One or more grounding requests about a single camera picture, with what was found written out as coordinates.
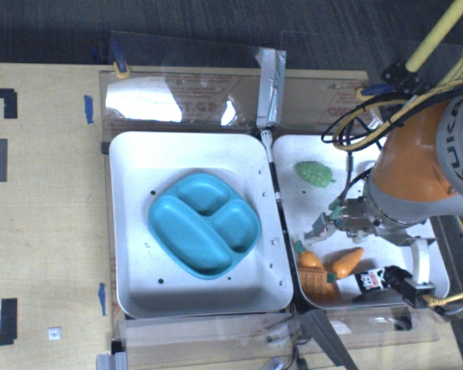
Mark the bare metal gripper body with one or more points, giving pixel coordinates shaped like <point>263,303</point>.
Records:
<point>355,216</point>

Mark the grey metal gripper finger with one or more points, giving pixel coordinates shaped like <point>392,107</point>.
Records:
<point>324,222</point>
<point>315,236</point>

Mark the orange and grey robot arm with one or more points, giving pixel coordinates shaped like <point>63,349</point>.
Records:
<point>416,168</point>

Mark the white plastic tray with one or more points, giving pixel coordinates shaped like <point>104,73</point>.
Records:
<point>305,214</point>
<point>139,245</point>

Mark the orange carrot with green top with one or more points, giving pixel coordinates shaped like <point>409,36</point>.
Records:
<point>309,260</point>
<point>346,263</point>

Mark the orange waffle biscuit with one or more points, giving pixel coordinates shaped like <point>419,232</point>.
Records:
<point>312,283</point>

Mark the green lettuce leaf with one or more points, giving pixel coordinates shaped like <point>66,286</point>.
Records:
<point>314,173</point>

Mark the small black and white carton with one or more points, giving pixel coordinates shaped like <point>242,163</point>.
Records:
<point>371,280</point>

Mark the blue divided plate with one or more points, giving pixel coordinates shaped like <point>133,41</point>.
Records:
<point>193,229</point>

